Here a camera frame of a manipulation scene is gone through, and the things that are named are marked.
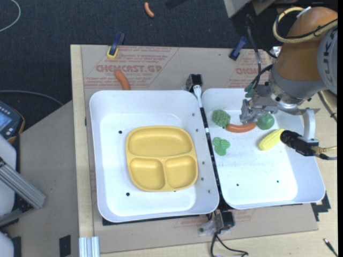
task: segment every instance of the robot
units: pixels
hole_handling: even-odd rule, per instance
[[[290,12],[299,14],[288,35],[282,37],[278,25]],[[337,95],[338,14],[326,7],[292,7],[278,15],[273,34],[284,44],[276,62],[260,70],[245,89],[245,97],[250,99],[243,100],[240,121],[253,123],[259,117],[276,114],[279,110],[301,115],[304,135],[284,131],[281,141],[304,156],[316,155],[330,160],[331,157],[323,153],[327,150],[319,148],[314,137],[318,110],[300,109],[299,105],[323,90]],[[268,81],[259,85],[259,77],[265,71],[270,71]]]

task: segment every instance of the black pen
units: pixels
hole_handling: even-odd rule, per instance
[[[324,242],[326,243],[326,245],[328,246],[328,248],[333,252],[334,255],[336,255],[338,257],[338,254],[336,253],[336,251],[334,250],[333,246],[330,244],[330,242],[324,238]]]

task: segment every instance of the sausage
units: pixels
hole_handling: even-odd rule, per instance
[[[146,14],[149,15],[150,18],[154,18],[155,17],[155,14],[149,8],[149,3],[148,2],[144,3],[144,10],[145,10]]]
[[[120,71],[116,70],[114,76],[119,80],[120,84],[122,85],[123,90],[130,90],[130,84],[126,76]]]
[[[253,130],[255,127],[256,127],[256,123],[245,124],[245,125],[228,124],[228,125],[226,125],[225,129],[226,129],[227,131],[240,133],[240,132],[251,131],[251,130]]]

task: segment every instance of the multimeter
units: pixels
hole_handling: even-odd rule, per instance
[[[0,101],[0,135],[9,143],[24,129],[25,120],[14,108]]]

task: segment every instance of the black floor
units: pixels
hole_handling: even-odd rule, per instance
[[[126,45],[233,48],[246,35],[245,16],[253,16],[261,43],[271,48],[280,43],[271,26],[277,10],[271,6],[259,16],[251,4],[228,18],[223,0],[15,0],[21,16],[12,27],[0,31],[0,100],[16,108],[29,128],[59,107],[71,95],[71,44],[111,44],[116,32],[126,34]],[[143,3],[156,14],[150,19]],[[338,10],[338,0],[316,2]],[[15,20],[16,5],[0,0],[0,30]]]

